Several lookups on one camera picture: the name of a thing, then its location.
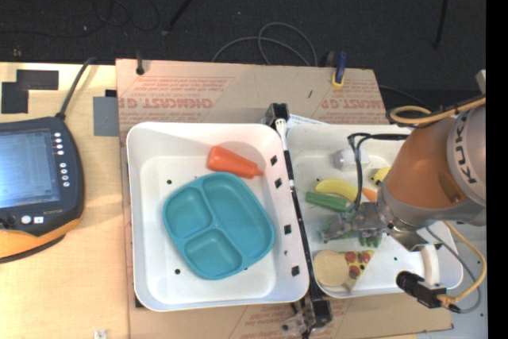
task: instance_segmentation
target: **blue plate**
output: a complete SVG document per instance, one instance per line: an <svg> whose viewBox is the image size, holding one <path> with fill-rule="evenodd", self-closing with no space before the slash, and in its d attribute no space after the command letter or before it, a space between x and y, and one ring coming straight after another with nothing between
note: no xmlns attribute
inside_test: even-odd
<svg viewBox="0 0 508 339"><path fill-rule="evenodd" d="M205 279L223 279L261 260L275 229L238 176L215 172L180 187L164 203L164 226L183 258Z"/></svg>

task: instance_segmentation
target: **orange piece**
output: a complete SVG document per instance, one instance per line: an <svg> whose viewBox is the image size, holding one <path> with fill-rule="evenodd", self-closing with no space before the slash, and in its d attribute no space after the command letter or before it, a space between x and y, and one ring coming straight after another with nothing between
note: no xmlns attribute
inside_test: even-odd
<svg viewBox="0 0 508 339"><path fill-rule="evenodd" d="M378 193L376 191L362 188L362 192L370 202L376 202L378 200Z"/></svg>
<svg viewBox="0 0 508 339"><path fill-rule="evenodd" d="M231 172L245 178L263 175L256 163L218 145L212 147L207 166L210 170Z"/></svg>

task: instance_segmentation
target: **white tray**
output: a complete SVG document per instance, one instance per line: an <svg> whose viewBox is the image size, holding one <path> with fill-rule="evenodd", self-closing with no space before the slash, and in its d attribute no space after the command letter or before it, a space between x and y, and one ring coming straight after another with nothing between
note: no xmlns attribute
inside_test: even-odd
<svg viewBox="0 0 508 339"><path fill-rule="evenodd" d="M408 130L392 125L296 125L288 132L288 144L294 170L294 181L302 219L306 227L307 239L312 257L323 249L338 252L374 250L370 263L364 269L352 291L340 287L320 288L331 297L347 298L361 295L377 295L400 292L395 280L400 271L407 270L425 277L421 253L408 252L393 238L386 235L378 248L363 246L358 238L335 239L323 243L320 230L327 222L337 217L337 213L326 208L310 204L305 200L306 191L313 191L317 179L339 178L357 184L356 169L342 171L336 168L333 154L345 148L351 148L347 137L352 133L408 133ZM363 186L377 190L370 177L376 169L390 166L396 157L402 141L365 141L361 148L366 150L370 164L364 167ZM443 222L436 222L430 228L454 250L456 246L451 233ZM434 239L424 229L418 233L429 242ZM441 283L448 289L459 285L463 269L459 261L445 247L437 250Z"/></svg>
<svg viewBox="0 0 508 339"><path fill-rule="evenodd" d="M267 211L275 227L275 243L247 270L209 280L194 274L180 255L164 228L162 210L173 191L212 172L206 161L216 144L248 157L264 172L243 180ZM127 157L134 289L143 305L168 311L294 302L305 295L309 274L282 144L275 130L260 124L145 122L130 130Z"/></svg>

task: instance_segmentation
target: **cardboard surface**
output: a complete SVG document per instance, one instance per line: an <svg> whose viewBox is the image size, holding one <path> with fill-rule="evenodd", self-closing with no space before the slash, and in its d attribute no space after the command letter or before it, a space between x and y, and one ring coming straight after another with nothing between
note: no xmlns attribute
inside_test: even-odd
<svg viewBox="0 0 508 339"><path fill-rule="evenodd" d="M271 103L287 103L292 114L332 124L386 125L374 72L346 69L341 89L330 86L332 68L117 60L125 254L132 338L285 338L282 321L290 304L223 306L165 313L136 306L132 229L125 138L143 121L257 123ZM386 337L452 328L450 313L429 310L407 294L330 299L333 320L311 337Z"/></svg>

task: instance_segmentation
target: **yellow cable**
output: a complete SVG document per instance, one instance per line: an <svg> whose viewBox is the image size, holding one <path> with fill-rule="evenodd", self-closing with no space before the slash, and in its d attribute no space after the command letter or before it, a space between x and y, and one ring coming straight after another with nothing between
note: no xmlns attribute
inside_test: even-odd
<svg viewBox="0 0 508 339"><path fill-rule="evenodd" d="M483 98L477 99L473 102L465 103L463 105L453 107L451 109L445 110L444 112L439 112L437 114L431 114L432 112L430 110L421 106L401 106L390 111L390 118L393 121L404 125L420 125L425 123L431 123L433 121L438 121L444 119L445 117L452 116L453 114L463 112L465 110L470 110L474 107L485 104L485 102L486 97L484 96ZM400 117L398 115L400 112L407 111L421 112L424 114L428 114L429 116L410 118L410 117Z"/></svg>
<svg viewBox="0 0 508 339"><path fill-rule="evenodd" d="M478 278L476 281L464 292L462 292L459 295L447 295L447 294L439 294L436 295L436 298L441 301L443 306L446 306L448 304L457 303L461 299L465 298L467 295L471 294L485 279L485 276L487 275L487 262L485 260L485 257L483 257L483 254L470 242L468 241L464 236L462 236L457 229L455 229L449 222L444 221L444 223L447 225L447 227L455 234L466 246L468 246L475 254L480 258L482 262L482 271L480 272Z"/></svg>

